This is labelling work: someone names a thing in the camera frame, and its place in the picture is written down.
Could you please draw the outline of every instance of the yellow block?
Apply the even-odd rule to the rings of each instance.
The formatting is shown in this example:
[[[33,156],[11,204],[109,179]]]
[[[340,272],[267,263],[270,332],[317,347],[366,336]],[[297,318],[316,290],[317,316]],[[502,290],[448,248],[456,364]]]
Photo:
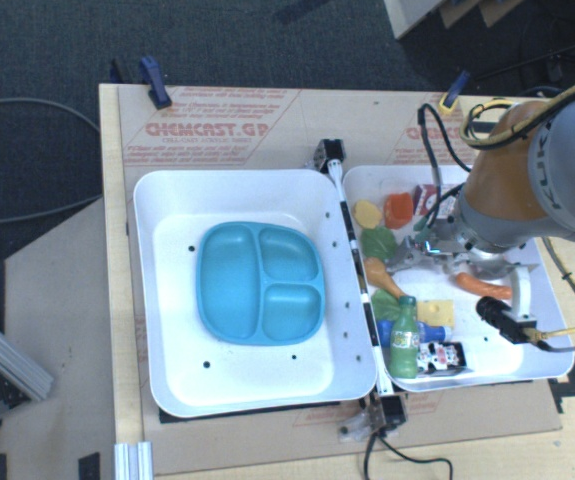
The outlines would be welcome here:
[[[453,300],[419,300],[416,302],[416,316],[421,322],[437,327],[454,327]]]

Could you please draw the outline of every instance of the orange carrot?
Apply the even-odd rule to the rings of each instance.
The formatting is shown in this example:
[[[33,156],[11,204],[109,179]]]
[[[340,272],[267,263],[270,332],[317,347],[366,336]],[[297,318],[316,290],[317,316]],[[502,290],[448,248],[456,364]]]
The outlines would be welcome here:
[[[456,276],[456,284],[463,290],[480,295],[481,297],[493,297],[494,299],[511,299],[511,286],[487,283],[475,278],[466,272],[460,272]]]

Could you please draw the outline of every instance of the blue divided plate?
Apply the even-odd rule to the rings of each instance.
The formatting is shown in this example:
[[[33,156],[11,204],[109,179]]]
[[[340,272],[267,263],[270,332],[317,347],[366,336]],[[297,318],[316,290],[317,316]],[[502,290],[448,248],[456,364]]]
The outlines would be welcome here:
[[[303,233],[227,222],[205,233],[198,252],[198,311],[216,337],[245,345],[291,345],[320,328],[323,269]]]

